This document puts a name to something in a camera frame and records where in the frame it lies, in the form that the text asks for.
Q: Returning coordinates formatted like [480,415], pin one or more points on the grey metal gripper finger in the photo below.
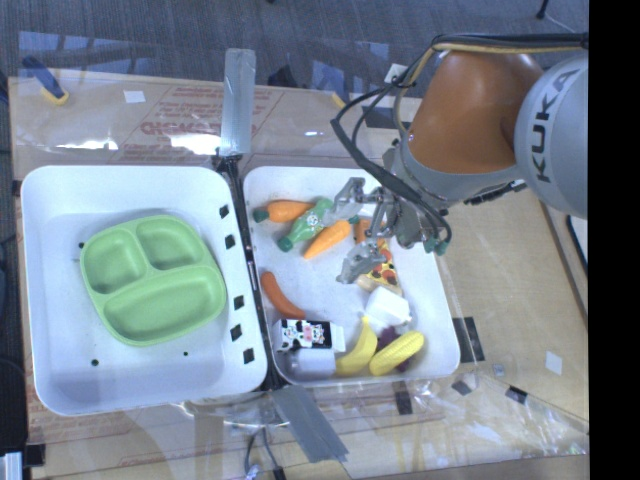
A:
[350,198]
[361,259]

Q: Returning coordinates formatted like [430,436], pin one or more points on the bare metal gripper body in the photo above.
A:
[411,223]

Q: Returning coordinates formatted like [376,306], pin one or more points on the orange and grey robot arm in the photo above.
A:
[465,113]

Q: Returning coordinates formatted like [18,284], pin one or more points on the orange carrot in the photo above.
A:
[327,240]
[362,230]
[287,210]

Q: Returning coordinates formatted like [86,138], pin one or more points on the pizza slice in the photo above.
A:
[386,274]

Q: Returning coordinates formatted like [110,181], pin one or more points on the white plastic tray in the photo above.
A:
[320,288]
[60,278]

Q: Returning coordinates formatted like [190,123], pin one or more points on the green bottle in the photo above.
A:
[306,228]

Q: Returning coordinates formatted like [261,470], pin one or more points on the white carton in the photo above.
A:
[387,307]

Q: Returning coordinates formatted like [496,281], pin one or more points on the orange sausage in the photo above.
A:
[277,295]

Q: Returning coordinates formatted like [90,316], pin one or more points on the cow print milk carton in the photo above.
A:
[307,335]

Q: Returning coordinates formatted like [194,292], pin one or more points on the yellow banana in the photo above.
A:
[361,353]

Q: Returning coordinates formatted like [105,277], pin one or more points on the yellow corn cob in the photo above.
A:
[397,353]

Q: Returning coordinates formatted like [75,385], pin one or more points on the brown cardboard board red print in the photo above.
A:
[510,278]

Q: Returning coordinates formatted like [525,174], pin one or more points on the green divided plate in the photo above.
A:
[155,288]

